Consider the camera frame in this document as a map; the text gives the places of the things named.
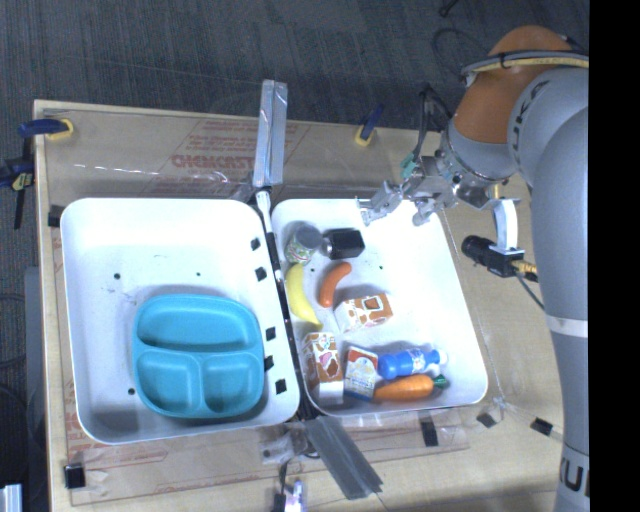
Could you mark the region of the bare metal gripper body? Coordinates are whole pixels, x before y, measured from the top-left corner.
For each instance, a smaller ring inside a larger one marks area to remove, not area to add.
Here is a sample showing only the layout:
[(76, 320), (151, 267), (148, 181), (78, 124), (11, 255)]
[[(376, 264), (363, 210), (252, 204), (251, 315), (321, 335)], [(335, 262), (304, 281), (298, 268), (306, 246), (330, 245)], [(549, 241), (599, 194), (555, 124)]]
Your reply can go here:
[(472, 170), (457, 157), (409, 155), (401, 163), (401, 189), (404, 197), (427, 210), (453, 207), (459, 202), (483, 209), (491, 199), (490, 190), (498, 184)]

